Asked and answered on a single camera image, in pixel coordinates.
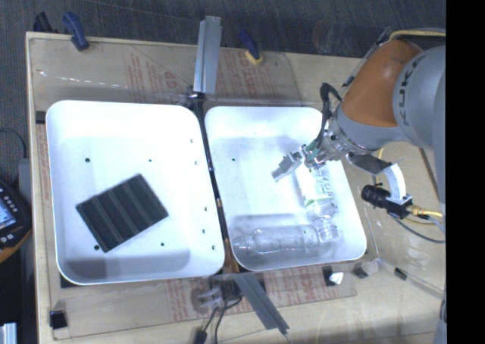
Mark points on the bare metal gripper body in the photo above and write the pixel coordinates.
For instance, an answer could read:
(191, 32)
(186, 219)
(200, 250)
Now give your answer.
(335, 149)

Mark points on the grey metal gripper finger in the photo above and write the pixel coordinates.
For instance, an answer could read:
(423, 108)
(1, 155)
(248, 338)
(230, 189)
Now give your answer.
(295, 158)
(282, 172)

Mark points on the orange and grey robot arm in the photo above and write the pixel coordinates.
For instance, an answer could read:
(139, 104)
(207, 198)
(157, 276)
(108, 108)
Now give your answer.
(379, 85)

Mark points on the white plastic tray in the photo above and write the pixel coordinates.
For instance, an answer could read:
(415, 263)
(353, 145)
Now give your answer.
(257, 191)
(125, 138)

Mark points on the clear plastic bottle green label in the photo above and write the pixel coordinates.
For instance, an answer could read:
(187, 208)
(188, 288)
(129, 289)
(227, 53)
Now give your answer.
(320, 194)

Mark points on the black ribbed rectangular pad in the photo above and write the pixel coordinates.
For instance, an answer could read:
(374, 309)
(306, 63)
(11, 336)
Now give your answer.
(122, 213)

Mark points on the brown cardboard board red print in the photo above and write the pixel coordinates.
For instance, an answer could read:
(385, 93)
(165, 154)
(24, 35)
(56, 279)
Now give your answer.
(113, 69)

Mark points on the black cylinder on white bracket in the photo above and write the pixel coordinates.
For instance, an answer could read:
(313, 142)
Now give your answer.
(379, 195)

